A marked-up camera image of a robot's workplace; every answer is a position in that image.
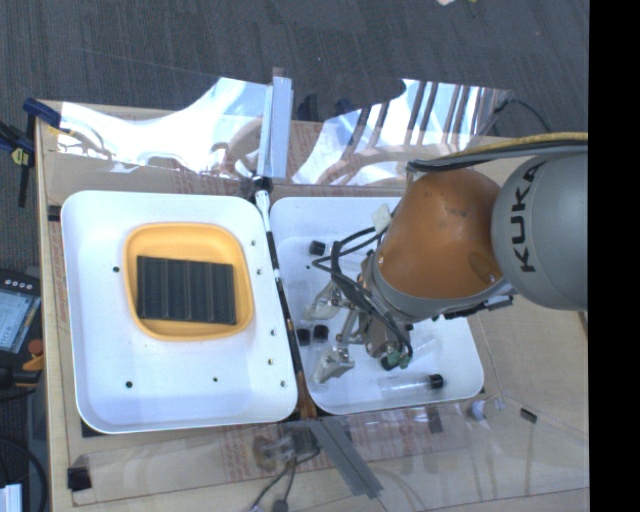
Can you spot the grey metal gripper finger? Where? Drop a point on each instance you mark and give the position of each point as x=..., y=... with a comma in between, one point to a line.
x=322, y=306
x=331, y=366

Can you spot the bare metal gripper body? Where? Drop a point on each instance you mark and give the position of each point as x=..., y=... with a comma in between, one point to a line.
x=382, y=335

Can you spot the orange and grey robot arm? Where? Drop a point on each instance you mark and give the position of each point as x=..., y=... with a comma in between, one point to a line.
x=450, y=235

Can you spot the white plastic tray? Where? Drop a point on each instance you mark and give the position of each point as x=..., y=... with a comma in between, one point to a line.
x=360, y=395
x=175, y=380

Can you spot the thin black and white rod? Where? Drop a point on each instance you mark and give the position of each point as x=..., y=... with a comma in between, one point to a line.
x=280, y=285

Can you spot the black ribbed rectangular tray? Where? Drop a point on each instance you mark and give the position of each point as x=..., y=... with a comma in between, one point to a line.
x=186, y=290

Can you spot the brown cardboard board red print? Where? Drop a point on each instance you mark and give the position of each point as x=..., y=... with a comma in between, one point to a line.
x=65, y=175

